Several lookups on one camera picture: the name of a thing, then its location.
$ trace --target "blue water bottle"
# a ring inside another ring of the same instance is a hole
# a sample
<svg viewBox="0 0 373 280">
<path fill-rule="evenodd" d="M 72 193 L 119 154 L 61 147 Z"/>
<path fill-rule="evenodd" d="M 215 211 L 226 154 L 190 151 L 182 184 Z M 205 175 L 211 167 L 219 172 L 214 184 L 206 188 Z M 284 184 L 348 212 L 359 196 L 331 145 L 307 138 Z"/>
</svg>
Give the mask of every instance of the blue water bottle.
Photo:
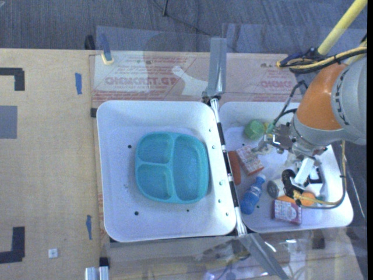
<svg viewBox="0 0 373 280">
<path fill-rule="evenodd" d="M 255 205 L 262 195 L 262 184 L 265 181 L 265 176 L 262 174 L 256 177 L 255 182 L 250 186 L 249 190 L 246 191 L 244 198 L 240 202 L 242 213 L 250 215 L 254 211 Z"/>
</svg>

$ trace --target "snack package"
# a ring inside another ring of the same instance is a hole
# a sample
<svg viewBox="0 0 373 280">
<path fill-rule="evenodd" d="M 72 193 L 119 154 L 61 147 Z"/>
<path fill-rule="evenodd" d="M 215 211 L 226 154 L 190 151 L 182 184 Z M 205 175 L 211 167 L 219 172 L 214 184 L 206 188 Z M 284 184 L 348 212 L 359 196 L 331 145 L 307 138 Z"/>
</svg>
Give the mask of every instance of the snack package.
<svg viewBox="0 0 373 280">
<path fill-rule="evenodd" d="M 264 169 L 264 166 L 259 160 L 258 155 L 251 152 L 251 147 L 245 145 L 242 148 L 236 149 L 236 154 L 238 156 L 238 161 L 240 162 L 241 167 L 244 169 L 244 172 L 248 176 L 257 173 Z"/>
<path fill-rule="evenodd" d="M 272 219 L 299 225 L 302 223 L 302 208 L 295 203 L 275 199 Z"/>
</svg>

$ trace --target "blue tape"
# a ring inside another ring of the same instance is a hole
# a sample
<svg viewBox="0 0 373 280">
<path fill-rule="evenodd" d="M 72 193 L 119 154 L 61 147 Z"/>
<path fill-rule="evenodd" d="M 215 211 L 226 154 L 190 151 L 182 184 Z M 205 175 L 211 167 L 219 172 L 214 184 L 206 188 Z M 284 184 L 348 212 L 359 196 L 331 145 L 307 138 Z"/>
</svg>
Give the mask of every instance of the blue tape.
<svg viewBox="0 0 373 280">
<path fill-rule="evenodd" d="M 0 139 L 17 139 L 17 106 L 0 106 Z"/>
<path fill-rule="evenodd" d="M 79 73 L 75 73 L 75 86 L 76 92 L 81 95 L 82 94 L 82 75 Z"/>
<path fill-rule="evenodd" d="M 92 217 L 87 215 L 86 226 L 88 230 L 89 239 L 92 239 Z"/>
<path fill-rule="evenodd" d="M 104 55 L 105 55 L 106 60 L 111 61 L 112 57 L 111 57 L 110 45 L 109 45 L 109 42 L 106 38 L 105 33 L 100 34 L 100 40 L 101 40 L 101 44 L 103 46 Z"/>
</svg>

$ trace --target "wooden board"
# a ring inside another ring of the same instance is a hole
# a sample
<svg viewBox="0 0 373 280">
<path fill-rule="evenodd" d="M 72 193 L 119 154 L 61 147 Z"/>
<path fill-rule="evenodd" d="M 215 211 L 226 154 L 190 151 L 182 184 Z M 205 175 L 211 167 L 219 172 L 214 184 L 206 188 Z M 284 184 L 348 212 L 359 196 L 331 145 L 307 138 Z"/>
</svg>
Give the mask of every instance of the wooden board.
<svg viewBox="0 0 373 280">
<path fill-rule="evenodd" d="M 98 266 L 89 54 L 0 50 L 0 67 L 22 68 L 26 87 L 15 91 L 14 78 L 0 76 L 0 105 L 17 106 L 17 138 L 0 139 L 0 252 L 10 251 L 13 227 L 24 226 L 26 240 L 22 262 L 0 264 L 1 279 L 82 279 Z"/>
</svg>

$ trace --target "yellow pole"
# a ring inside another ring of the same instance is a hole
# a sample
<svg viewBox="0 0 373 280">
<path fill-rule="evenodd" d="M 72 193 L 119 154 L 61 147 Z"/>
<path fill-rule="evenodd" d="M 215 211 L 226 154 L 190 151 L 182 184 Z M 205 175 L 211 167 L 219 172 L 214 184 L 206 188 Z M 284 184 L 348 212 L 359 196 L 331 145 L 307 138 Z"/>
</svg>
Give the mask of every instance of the yellow pole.
<svg viewBox="0 0 373 280">
<path fill-rule="evenodd" d="M 351 25 L 354 19 L 359 15 L 359 13 L 367 5 L 368 0 L 355 0 L 346 13 L 339 20 L 337 25 L 329 33 L 329 35 L 324 39 L 322 44 L 318 47 L 317 51 L 320 55 L 326 55 L 330 49 L 335 45 L 341 35 L 346 31 L 346 29 Z"/>
</svg>

